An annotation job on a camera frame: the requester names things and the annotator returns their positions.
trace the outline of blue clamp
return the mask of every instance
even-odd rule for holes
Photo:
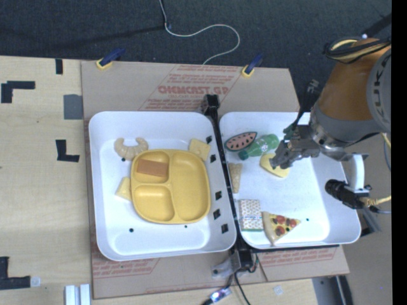
[[[261,53],[257,54],[256,57],[253,59],[253,61],[248,64],[247,66],[245,66],[242,69],[242,75],[245,78],[249,78],[252,76],[253,71],[254,71],[254,67],[258,67],[259,65],[261,65],[261,63],[263,62],[263,55]]]
[[[112,61],[120,59],[120,57],[126,52],[124,48],[117,48],[106,55],[104,58],[96,61],[96,66],[100,70],[105,70],[112,65]]]

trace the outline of wooden surface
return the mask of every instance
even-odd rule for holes
[[[37,276],[39,287],[0,290],[0,304],[63,304],[66,285],[91,284],[83,121],[64,119],[64,95],[81,95],[80,63],[0,57],[0,83],[35,81],[0,104],[0,256],[10,257],[8,276]],[[57,161],[55,141],[66,140]],[[282,290],[277,295],[274,288]],[[317,304],[311,280],[244,285],[252,304]],[[242,294],[221,304],[244,304]],[[192,290],[92,301],[92,304],[201,304],[214,290]]]

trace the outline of toy bottle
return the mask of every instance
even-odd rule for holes
[[[261,156],[268,151],[277,148],[279,138],[274,134],[264,135],[256,139],[247,149],[238,153],[241,160],[245,160],[251,156]]]

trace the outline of white cable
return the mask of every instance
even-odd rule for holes
[[[203,64],[206,64],[208,61],[212,60],[213,58],[217,58],[217,57],[220,57],[221,55],[225,55],[225,54],[231,53],[231,52],[235,51],[235,50],[239,47],[239,45],[240,45],[240,36],[239,36],[239,33],[238,33],[237,30],[235,30],[232,26],[225,25],[225,24],[214,24],[214,25],[210,25],[210,26],[207,26],[207,27],[205,27],[205,28],[203,28],[203,29],[201,29],[201,30],[198,30],[198,32],[195,32],[195,33],[192,33],[192,34],[184,34],[184,35],[182,35],[182,34],[173,33],[173,32],[168,28],[168,25],[167,25],[167,14],[165,13],[164,5],[163,5],[163,3],[162,3],[162,0],[158,0],[158,1],[160,2],[160,8],[161,8],[161,11],[162,11],[163,16],[164,16],[164,27],[165,27],[165,30],[166,30],[169,34],[171,34],[171,35],[173,35],[173,36],[176,36],[176,37],[192,37],[192,36],[198,35],[199,33],[202,33],[203,31],[206,31],[207,29],[210,29],[210,28],[213,28],[213,27],[226,27],[226,28],[231,29],[231,30],[236,34],[236,36],[237,36],[237,44],[235,45],[234,48],[232,48],[231,50],[228,50],[228,51],[226,51],[226,52],[222,52],[222,53],[219,53],[219,54],[216,54],[216,55],[211,56],[211,57],[208,58]]]

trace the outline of pepperoni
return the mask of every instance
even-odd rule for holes
[[[284,228],[282,226],[277,226],[277,228],[275,229],[275,234],[277,236],[281,236],[285,233]]]
[[[286,218],[284,216],[280,216],[280,215],[277,216],[277,222],[279,224],[283,224],[283,223],[285,223],[285,221],[286,221]]]
[[[291,219],[291,220],[290,220],[290,226],[291,226],[291,227],[297,226],[297,222],[296,222],[294,219]]]

